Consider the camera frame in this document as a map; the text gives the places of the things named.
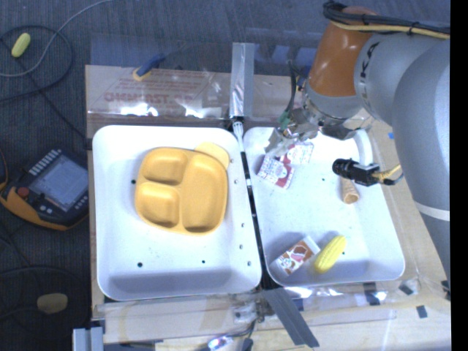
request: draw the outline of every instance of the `beige object on floor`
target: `beige object on floor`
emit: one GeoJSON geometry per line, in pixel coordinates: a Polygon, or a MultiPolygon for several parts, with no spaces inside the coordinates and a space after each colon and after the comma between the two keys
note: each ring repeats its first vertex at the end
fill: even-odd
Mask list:
{"type": "Polygon", "coordinates": [[[353,204],[359,200],[359,192],[354,183],[348,179],[340,177],[341,199],[346,204],[353,204]]]}

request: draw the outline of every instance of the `plastic tray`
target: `plastic tray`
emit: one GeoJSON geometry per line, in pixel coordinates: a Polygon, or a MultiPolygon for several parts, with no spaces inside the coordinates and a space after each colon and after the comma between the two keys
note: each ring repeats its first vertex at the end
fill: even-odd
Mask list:
{"type": "Polygon", "coordinates": [[[319,135],[313,139],[312,160],[294,165],[290,186],[283,189],[255,175],[272,128],[255,127],[244,135],[252,178],[257,217],[265,260],[271,277],[285,287],[376,282],[399,278],[404,255],[393,226],[382,187],[356,185],[360,199],[345,204],[339,177],[333,173],[335,159],[359,161],[353,139],[337,140],[319,135]],[[335,235],[344,235],[347,247],[332,269],[317,273],[312,259],[284,278],[269,265],[306,236],[323,248],[335,235]]]}
{"type": "Polygon", "coordinates": [[[107,126],[93,139],[97,282],[116,301],[182,295],[244,293],[261,277],[241,154],[226,130],[197,127],[107,126]],[[146,154],[157,147],[193,150],[212,142],[229,154],[228,193],[221,225],[184,235],[144,222],[135,184],[146,154]]]}

